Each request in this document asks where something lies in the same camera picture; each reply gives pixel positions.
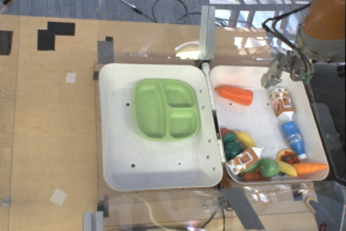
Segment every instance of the white sticker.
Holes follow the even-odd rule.
[[[50,198],[50,201],[55,203],[56,205],[62,206],[64,204],[66,196],[67,194],[64,193],[62,190],[55,189],[54,193],[52,194],[52,197]]]
[[[76,83],[76,73],[67,73],[65,83]]]

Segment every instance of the banana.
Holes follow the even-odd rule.
[[[294,176],[294,177],[297,176],[297,171],[293,166],[291,166],[288,163],[282,162],[282,161],[276,161],[276,162],[277,162],[279,169],[282,173],[285,173],[287,175]]]
[[[234,131],[234,133],[236,134],[237,139],[245,146],[245,149],[249,147],[257,147],[256,143],[248,133],[242,131]]]

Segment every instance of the carrot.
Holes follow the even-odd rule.
[[[259,171],[244,173],[243,179],[244,181],[270,180],[268,178],[264,178]]]
[[[328,165],[326,164],[314,164],[314,163],[299,163],[299,164],[293,164],[292,165],[296,171],[297,175],[304,175],[308,173],[314,173],[316,171],[326,169]]]
[[[254,93],[251,90],[234,88],[231,86],[223,85],[215,88],[215,90],[224,98],[233,100],[243,105],[250,105],[254,98]]]

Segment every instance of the green plate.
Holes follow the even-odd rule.
[[[179,80],[146,79],[134,90],[137,130],[151,140],[190,138],[199,131],[199,109],[194,90]]]

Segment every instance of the table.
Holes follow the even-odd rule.
[[[75,23],[75,35],[55,36],[55,51],[38,51],[38,30],[46,30],[48,22]],[[98,42],[113,37],[115,62],[192,64],[176,57],[175,49],[197,42],[199,27],[1,15],[0,30],[13,31],[11,54],[0,56],[0,196],[11,197],[10,206],[0,207],[1,230],[82,230],[83,213],[95,212],[106,194],[106,230],[152,223],[153,217],[162,225],[177,220],[193,225],[209,217],[200,204],[218,195],[214,189],[111,191],[99,169],[96,140]],[[235,38],[247,36],[264,33],[217,28],[214,63],[268,64],[268,49],[252,43],[238,50]],[[311,184],[304,186],[313,193]],[[52,199],[56,189],[62,195]],[[253,202],[267,230],[316,230],[313,213],[291,191],[275,197]],[[220,216],[208,230],[222,230]],[[242,230],[234,212],[226,217],[227,227]]]

